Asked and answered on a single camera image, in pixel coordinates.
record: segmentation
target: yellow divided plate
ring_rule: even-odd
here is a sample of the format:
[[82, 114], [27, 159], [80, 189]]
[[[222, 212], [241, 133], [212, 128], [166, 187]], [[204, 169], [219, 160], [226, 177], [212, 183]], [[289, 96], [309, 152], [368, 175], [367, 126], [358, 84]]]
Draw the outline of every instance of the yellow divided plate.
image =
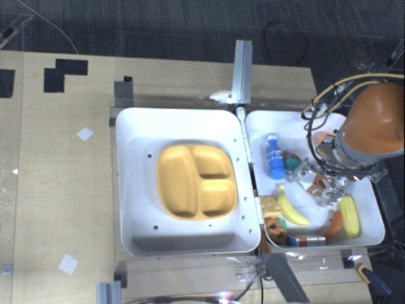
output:
[[158, 189], [163, 208], [180, 220], [217, 219], [238, 202], [234, 168], [214, 146], [180, 144], [158, 158]]

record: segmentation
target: banana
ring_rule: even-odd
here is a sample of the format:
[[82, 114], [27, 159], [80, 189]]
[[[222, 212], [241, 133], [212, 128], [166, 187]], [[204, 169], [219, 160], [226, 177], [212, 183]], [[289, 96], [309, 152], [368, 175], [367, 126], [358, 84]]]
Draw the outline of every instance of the banana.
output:
[[284, 217], [297, 225], [308, 225], [309, 220], [304, 216], [298, 213], [294, 207], [292, 207], [287, 195], [284, 193], [284, 186], [280, 185], [280, 193], [277, 197], [277, 204], [280, 207]]

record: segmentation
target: white basin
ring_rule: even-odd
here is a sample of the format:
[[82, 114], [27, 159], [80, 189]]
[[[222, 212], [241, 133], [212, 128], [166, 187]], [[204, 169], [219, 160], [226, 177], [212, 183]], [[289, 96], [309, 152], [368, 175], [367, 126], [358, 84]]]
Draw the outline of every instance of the white basin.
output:
[[[223, 110], [128, 108], [116, 119], [121, 241], [134, 256], [244, 253], [255, 249], [260, 228], [240, 123]], [[238, 203], [228, 215], [179, 220], [162, 207], [157, 160], [167, 147], [207, 144], [230, 158]]]

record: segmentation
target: yellow cable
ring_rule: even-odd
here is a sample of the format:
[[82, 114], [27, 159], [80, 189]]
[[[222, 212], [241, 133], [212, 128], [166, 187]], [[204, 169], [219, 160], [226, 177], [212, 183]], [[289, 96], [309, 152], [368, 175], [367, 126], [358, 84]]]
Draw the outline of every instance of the yellow cable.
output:
[[[334, 84], [331, 84], [329, 87], [327, 87], [324, 91], [322, 91], [314, 99], [313, 104], [318, 102], [325, 94], [327, 94], [333, 88], [335, 88], [347, 81], [369, 78], [369, 77], [394, 78], [394, 79], [404, 79], [405, 78], [405, 76], [403, 74], [394, 74], [394, 73], [362, 73], [362, 74], [352, 75], [351, 77], [343, 78], [342, 80], [339, 80], [339, 81], [335, 82]], [[302, 112], [303, 113], [307, 112], [309, 109], [311, 109], [311, 106], [312, 105], [309, 104]]]
[[358, 89], [360, 89], [360, 88], [362, 88], [362, 87], [364, 87], [364, 86], [368, 86], [368, 85], [370, 85], [370, 84], [377, 84], [377, 83], [379, 83], [379, 82], [380, 82], [380, 81], [366, 81], [366, 82], [362, 82], [362, 83], [356, 85], [355, 87], [353, 87], [352, 89], [350, 89], [350, 91], [349, 91], [347, 94], [345, 94], [344, 97], [343, 97], [335, 106], [333, 106], [331, 109], [329, 109], [327, 113], [323, 113], [322, 115], [315, 117], [315, 119], [319, 119], [319, 118], [325, 117], [325, 116], [328, 115], [329, 113], [335, 111], [336, 108], [338, 108], [338, 107], [339, 107], [350, 95], [352, 95], [356, 90], [358, 90]]

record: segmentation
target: wooden table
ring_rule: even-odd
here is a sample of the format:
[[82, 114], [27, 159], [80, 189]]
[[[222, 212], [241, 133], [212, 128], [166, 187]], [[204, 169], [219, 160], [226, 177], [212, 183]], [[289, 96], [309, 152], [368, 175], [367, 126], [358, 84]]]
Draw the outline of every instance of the wooden table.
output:
[[[44, 93], [44, 68], [54, 68], [56, 58], [88, 60], [88, 75], [67, 75], [63, 94]], [[7, 196], [0, 194], [9, 198], [0, 202], [0, 264], [14, 263], [12, 276], [0, 275], [0, 302], [95, 303], [96, 284], [111, 282], [115, 269], [108, 125], [114, 81], [131, 76], [135, 97], [202, 99], [231, 89], [233, 65], [1, 51], [0, 68], [16, 70], [14, 96], [0, 99], [0, 138], [14, 159], [7, 168], [19, 169]], [[315, 94], [307, 68], [253, 66], [253, 100], [303, 104]], [[77, 136], [84, 128], [94, 132], [87, 141]], [[359, 251], [370, 265], [365, 249]], [[65, 254], [78, 260], [73, 275], [58, 269]], [[299, 270], [312, 303], [371, 302], [353, 269]], [[274, 282], [265, 288], [266, 303], [284, 303]], [[244, 302], [259, 297], [252, 290]]]

